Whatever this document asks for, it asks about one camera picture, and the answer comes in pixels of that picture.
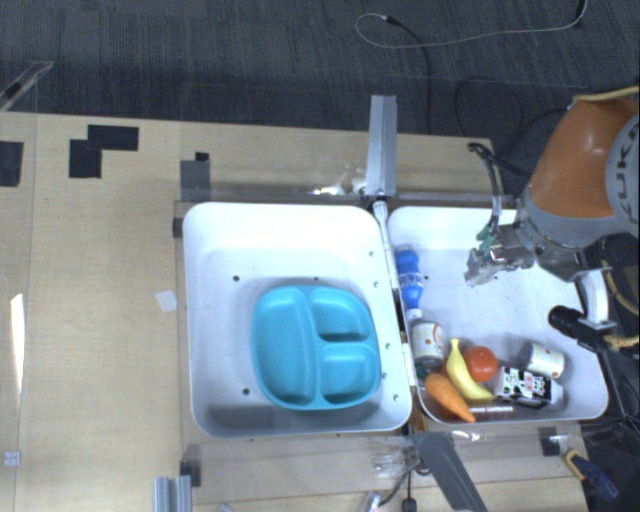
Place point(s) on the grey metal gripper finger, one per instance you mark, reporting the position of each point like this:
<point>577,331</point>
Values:
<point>491,272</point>
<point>474,267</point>

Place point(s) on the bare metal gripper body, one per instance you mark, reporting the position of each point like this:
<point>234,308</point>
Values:
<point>515,247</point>

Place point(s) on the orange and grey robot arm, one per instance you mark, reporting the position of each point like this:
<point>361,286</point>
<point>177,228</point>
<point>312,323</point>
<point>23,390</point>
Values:
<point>570,155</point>

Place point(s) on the white plastic tray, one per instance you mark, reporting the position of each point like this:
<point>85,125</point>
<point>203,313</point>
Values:
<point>225,240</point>
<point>500,310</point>

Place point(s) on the blue and white plastic bottle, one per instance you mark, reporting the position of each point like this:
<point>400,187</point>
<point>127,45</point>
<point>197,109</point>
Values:
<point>410,275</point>

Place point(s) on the white can with orange print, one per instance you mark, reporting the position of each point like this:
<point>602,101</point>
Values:
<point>426,342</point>

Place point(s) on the red tomato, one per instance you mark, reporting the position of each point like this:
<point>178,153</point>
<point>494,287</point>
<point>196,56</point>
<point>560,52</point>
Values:
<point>481,363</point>

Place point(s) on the white can with yellow print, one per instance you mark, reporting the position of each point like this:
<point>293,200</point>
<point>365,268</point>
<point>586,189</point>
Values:
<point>546,360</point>

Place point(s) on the yellow banana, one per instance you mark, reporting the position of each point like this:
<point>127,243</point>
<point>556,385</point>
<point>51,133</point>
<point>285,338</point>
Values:
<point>462,375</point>

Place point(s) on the black and white carton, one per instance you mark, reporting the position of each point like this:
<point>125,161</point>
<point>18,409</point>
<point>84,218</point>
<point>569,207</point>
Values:
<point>525,386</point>

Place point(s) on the orange carrot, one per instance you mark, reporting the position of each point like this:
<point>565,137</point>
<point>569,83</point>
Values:
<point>447,395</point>

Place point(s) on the thin white and brown tube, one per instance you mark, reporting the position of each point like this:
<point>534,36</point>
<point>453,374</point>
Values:
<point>492,410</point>

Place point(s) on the blue divided plate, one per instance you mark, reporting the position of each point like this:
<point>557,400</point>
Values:
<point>285,345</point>

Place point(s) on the black cylinder on white bracket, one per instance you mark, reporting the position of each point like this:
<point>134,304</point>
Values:
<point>575,322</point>

